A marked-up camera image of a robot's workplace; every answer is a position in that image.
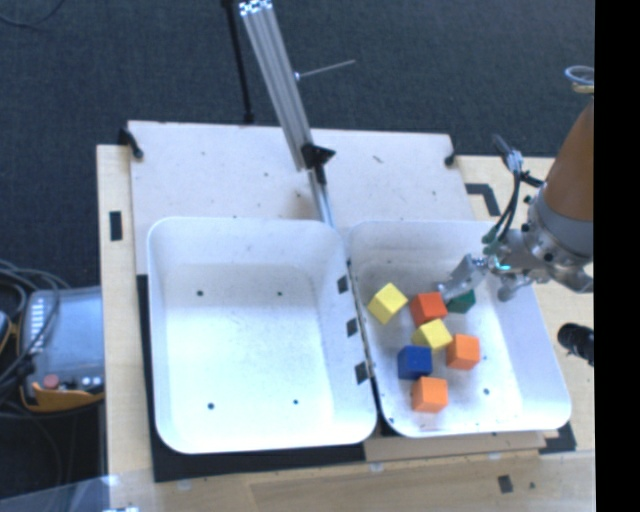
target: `orange cube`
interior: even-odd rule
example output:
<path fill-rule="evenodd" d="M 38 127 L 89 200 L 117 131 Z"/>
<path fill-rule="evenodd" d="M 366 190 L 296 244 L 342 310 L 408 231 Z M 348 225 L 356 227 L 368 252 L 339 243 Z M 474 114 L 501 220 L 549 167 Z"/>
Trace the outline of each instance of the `orange cube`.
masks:
<path fill-rule="evenodd" d="M 420 377 L 411 386 L 411 408 L 418 412 L 440 412 L 449 403 L 447 381 Z"/>
<path fill-rule="evenodd" d="M 447 366 L 457 370 L 471 370 L 480 362 L 480 339 L 468 334 L 454 334 L 447 345 Z"/>
<path fill-rule="evenodd" d="M 448 313 L 440 292 L 419 293 L 409 304 L 409 309 L 416 327 L 437 318 L 442 319 Z"/>

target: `block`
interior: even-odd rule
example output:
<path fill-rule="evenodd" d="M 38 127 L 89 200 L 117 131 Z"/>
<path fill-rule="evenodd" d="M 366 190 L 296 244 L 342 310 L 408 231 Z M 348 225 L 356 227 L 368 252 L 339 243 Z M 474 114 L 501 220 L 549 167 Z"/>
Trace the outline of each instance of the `block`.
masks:
<path fill-rule="evenodd" d="M 440 318 L 422 324 L 411 335 L 411 342 L 414 345 L 431 347 L 434 352 L 443 349 L 452 341 L 453 336 Z"/>
<path fill-rule="evenodd" d="M 440 292 L 419 293 L 411 300 L 409 309 L 416 327 L 447 316 L 447 306 Z"/>
<path fill-rule="evenodd" d="M 398 378 L 416 380 L 433 372 L 433 360 L 429 347 L 407 345 L 398 352 Z"/>
<path fill-rule="evenodd" d="M 476 294 L 473 290 L 469 290 L 464 295 L 454 297 L 447 302 L 447 311 L 449 313 L 466 313 L 476 303 Z"/>
<path fill-rule="evenodd" d="M 367 309 L 384 325 L 407 302 L 409 299 L 393 283 L 387 283 L 373 296 Z"/>
<path fill-rule="evenodd" d="M 454 334 L 447 345 L 447 367 L 471 370 L 480 362 L 480 339 L 469 334 Z"/>
<path fill-rule="evenodd" d="M 418 412 L 440 412 L 449 404 L 445 379 L 420 377 L 411 385 L 411 408 Z"/>

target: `yellow cube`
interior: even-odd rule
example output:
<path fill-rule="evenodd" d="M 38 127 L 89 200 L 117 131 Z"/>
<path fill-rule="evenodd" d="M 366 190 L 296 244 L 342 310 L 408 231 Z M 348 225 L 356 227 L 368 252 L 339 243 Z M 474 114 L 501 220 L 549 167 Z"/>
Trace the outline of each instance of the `yellow cube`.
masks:
<path fill-rule="evenodd" d="M 437 318 L 418 327 L 412 334 L 411 341 L 414 345 L 431 347 L 431 350 L 435 352 L 451 343 L 453 336 L 442 319 Z"/>
<path fill-rule="evenodd" d="M 373 296 L 367 309 L 384 325 L 407 302 L 409 299 L 393 283 L 387 283 Z"/>

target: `empty white tray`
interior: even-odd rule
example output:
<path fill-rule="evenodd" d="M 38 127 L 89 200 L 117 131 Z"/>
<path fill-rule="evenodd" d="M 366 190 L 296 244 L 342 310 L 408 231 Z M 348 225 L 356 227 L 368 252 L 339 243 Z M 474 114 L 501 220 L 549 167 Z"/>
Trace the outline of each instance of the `empty white tray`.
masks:
<path fill-rule="evenodd" d="M 155 422 L 187 454 L 357 443 L 377 420 L 343 240 L 311 220 L 167 218 L 148 237 Z"/>
<path fill-rule="evenodd" d="M 392 282 L 409 300 L 436 291 L 436 283 L 467 253 L 482 255 L 490 223 L 475 221 L 366 222 L 349 235 L 348 252 L 382 413 L 408 437 L 499 431 L 547 430 L 564 425 L 571 401 L 531 287 L 509 302 L 497 299 L 500 281 L 488 275 L 475 289 L 466 314 L 449 313 L 451 334 L 478 336 L 482 359 L 470 371 L 446 367 L 445 351 L 434 354 L 433 377 L 447 380 L 449 405 L 439 413 L 411 409 L 411 381 L 397 373 L 397 353 L 411 344 L 416 327 L 406 306 L 382 325 L 366 309 Z"/>

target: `aluminum extrusion bar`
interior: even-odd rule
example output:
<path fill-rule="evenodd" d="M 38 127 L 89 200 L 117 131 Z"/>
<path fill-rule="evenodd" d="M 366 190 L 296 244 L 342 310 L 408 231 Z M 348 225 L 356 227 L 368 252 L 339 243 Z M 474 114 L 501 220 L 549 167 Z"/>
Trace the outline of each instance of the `aluminum extrusion bar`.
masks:
<path fill-rule="evenodd" d="M 313 138 L 271 0 L 241 2 L 240 16 L 249 34 L 294 164 L 298 170 L 308 169 L 302 148 L 313 144 Z M 318 181 L 314 171 L 309 172 L 309 183 L 320 218 L 333 226 L 325 184 Z"/>

